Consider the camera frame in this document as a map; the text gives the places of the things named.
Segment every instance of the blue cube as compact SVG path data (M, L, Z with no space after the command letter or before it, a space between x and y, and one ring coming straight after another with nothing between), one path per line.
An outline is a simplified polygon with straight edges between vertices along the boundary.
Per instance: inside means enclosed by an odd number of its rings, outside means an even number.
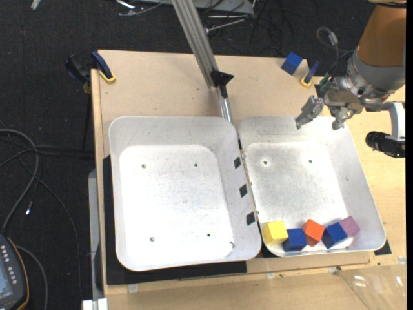
M283 69L285 72L288 72L290 75L293 75L302 60L302 57L299 57L297 54L291 52L285 59L283 65L281 66L281 69Z
M307 245L304 230L287 229L288 239L283 242L284 251L301 251Z
M347 234L337 222L325 228L322 241L327 249L347 239Z

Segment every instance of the yellow cube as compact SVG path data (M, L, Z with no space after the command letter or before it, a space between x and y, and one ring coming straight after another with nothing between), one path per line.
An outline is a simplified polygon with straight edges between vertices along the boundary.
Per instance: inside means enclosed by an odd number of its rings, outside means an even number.
M287 229L282 220L267 223L262 228L262 233L267 245L279 245L288 239Z

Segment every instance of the black carpet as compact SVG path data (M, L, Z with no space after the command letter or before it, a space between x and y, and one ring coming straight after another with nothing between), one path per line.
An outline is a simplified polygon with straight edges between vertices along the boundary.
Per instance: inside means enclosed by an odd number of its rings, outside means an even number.
M89 62L97 49L190 52L171 6L120 16L128 10L113 0L42 0L37 10L30 9L32 1L0 0L0 129L23 132L36 145L82 149L88 97L82 84L66 73L69 55ZM153 6L135 5L140 10ZM340 49L353 50L373 7L362 0L259 0L254 19L216 30L210 42L214 54L286 57L294 52L310 65L318 60L317 75L323 75L335 55L320 43L316 30L326 26L335 32ZM230 20L207 17L222 12L200 14L209 27ZM345 73L345 61L337 72ZM27 144L18 137L0 136L1 224L31 178L17 158L3 162L24 148ZM85 150L93 151L91 127ZM92 297L88 173L94 162L88 153L80 158L73 151L44 151L40 179L56 196L34 182L12 216L7 235L43 264L48 308L79 309L81 299ZM22 154L21 161L34 169L32 153ZM32 212L26 216L32 198ZM41 272L30 257L22 257L30 284L27 309L42 309Z

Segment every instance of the wooden table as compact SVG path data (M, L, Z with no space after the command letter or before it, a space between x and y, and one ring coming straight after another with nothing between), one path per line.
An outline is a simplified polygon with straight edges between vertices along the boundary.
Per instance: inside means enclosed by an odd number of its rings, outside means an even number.
M99 230L105 249L102 159L110 154L108 128L119 116L219 116L214 92L207 88L192 54L103 50L117 79L108 84L92 71ZM233 74L227 85L234 125L248 116L297 116L314 86L302 87L307 62L291 76L281 70L284 59L216 56L219 69ZM391 98L405 100L401 88ZM328 116L327 109L323 114ZM103 293L109 309L368 309L375 302L407 305L405 159L374 152L365 144L372 130L391 132L388 112L364 112L346 122L378 207L392 254L372 251L332 253L247 261L248 273L190 280L127 285L106 283L106 256L101 252ZM339 266L340 271L331 273ZM367 287L357 289L354 276ZM401 280L396 287L395 277ZM378 279L381 289L377 288Z

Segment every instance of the device screen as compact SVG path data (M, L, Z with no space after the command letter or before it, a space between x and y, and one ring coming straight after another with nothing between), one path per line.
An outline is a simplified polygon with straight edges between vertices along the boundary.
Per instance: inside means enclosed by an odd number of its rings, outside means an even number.
M13 294L13 291L10 288L7 280L8 275L5 272L5 267L1 262L2 261L0 260L0 300Z

